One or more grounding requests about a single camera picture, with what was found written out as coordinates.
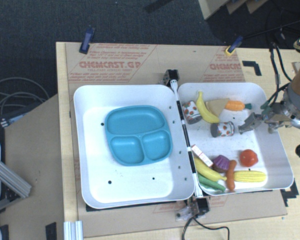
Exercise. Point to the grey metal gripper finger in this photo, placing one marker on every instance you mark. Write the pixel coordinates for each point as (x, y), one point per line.
(246, 127)
(254, 118)

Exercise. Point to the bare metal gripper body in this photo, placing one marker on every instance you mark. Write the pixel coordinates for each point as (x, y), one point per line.
(281, 115)

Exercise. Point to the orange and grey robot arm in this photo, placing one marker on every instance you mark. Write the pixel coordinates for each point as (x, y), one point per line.
(298, 84)

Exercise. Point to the white can with red print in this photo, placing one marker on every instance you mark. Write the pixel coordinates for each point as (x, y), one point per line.
(223, 129)
(191, 112)

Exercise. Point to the white plastic tray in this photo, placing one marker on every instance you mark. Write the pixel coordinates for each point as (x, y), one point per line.
(130, 184)
(230, 144)

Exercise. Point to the orange carrot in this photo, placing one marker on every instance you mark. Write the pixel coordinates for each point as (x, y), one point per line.
(235, 105)

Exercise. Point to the red tomato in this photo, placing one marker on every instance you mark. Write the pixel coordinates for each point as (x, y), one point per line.
(248, 157)

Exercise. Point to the tan pizza slice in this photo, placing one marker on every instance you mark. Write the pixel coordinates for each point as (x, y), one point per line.
(217, 106)

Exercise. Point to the purple cupcake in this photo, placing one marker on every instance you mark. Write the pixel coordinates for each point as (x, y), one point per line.
(221, 162)

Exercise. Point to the yellow banana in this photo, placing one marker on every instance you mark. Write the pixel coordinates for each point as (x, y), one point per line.
(207, 171)
(206, 111)

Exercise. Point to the yellow corn cob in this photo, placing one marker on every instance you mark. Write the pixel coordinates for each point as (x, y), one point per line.
(250, 176)

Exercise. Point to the orange sausage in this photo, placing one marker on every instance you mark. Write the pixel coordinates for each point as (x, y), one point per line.
(231, 176)

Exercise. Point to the white and red carton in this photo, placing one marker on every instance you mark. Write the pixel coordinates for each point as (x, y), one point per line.
(202, 156)

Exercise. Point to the thin black and white rod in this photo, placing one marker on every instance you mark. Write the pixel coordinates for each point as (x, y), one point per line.
(186, 134)

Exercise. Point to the green beans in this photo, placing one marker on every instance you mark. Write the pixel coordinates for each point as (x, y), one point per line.
(211, 184)

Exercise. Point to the blue divided plate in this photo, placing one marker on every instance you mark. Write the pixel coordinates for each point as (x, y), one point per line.
(137, 134)

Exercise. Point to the brown cardboard board, red print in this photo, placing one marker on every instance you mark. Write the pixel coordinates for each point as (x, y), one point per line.
(145, 61)

